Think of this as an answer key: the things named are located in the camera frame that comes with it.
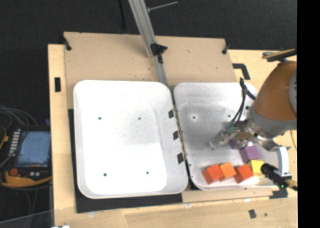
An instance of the purple block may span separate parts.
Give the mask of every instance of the purple block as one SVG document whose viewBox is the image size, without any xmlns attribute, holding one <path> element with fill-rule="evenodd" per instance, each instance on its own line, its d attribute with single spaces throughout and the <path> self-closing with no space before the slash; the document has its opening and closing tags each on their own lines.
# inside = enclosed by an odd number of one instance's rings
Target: purple block
<svg viewBox="0 0 320 228">
<path fill-rule="evenodd" d="M 229 141 L 231 149 L 237 149 L 237 141 L 236 140 L 230 140 Z"/>
<path fill-rule="evenodd" d="M 239 151 L 240 151 L 240 155 L 241 155 L 241 158 L 244 163 L 247 163 L 252 159 L 260 158 L 260 154 L 259 154 L 257 147 L 255 145 L 247 146 Z"/>
</svg>

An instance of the electronic device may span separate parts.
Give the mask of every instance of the electronic device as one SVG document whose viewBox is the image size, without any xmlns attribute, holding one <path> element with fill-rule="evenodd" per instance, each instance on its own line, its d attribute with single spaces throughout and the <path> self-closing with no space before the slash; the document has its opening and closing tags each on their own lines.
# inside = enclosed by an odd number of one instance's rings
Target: electronic device
<svg viewBox="0 0 320 228">
<path fill-rule="evenodd" d="M 30 187 L 52 179 L 49 126 L 17 126 L 9 136 L 1 169 L 1 184 Z"/>
</svg>

